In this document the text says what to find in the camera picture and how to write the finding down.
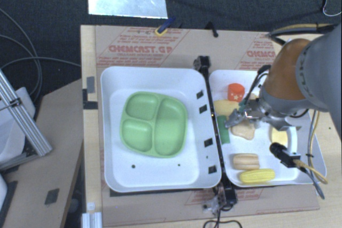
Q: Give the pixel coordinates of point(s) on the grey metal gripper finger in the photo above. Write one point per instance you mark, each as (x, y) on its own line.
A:
(251, 116)
(232, 119)

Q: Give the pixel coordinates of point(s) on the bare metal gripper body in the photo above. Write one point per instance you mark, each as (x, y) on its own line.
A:
(270, 116)

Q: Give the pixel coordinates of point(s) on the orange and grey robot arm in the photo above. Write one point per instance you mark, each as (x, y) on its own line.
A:
(315, 69)

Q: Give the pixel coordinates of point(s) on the yellow toy food slice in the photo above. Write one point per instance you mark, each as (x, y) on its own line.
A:
(224, 107)

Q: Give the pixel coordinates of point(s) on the beige toy biscuit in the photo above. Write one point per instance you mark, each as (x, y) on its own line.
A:
(243, 131)

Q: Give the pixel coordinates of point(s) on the green flat rectangular packet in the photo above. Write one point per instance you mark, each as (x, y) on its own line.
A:
(224, 134)

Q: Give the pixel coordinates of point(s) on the thin black rod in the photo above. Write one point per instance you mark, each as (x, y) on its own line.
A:
(213, 117)

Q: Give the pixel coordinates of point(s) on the pale yellow round toy food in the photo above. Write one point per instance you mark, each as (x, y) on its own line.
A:
(278, 137)

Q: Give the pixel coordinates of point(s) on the orange can with stars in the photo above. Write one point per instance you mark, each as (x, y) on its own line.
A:
(235, 91)

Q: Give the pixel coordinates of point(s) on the white plastic tray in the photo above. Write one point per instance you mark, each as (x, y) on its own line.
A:
(160, 173)
(267, 145)

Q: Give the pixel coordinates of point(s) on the tan toy bread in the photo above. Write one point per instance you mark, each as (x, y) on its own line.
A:
(245, 161)

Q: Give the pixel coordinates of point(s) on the yellow toy corn cob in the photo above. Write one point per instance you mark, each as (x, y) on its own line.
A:
(257, 176)

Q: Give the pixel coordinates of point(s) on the green divided plate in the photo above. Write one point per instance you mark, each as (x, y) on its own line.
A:
(153, 124)

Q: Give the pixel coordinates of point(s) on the brown cardboard board red print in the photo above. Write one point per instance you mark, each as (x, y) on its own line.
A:
(149, 46)

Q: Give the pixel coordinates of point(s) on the black cylinder on white bracket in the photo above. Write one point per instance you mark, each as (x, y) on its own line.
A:
(283, 153)

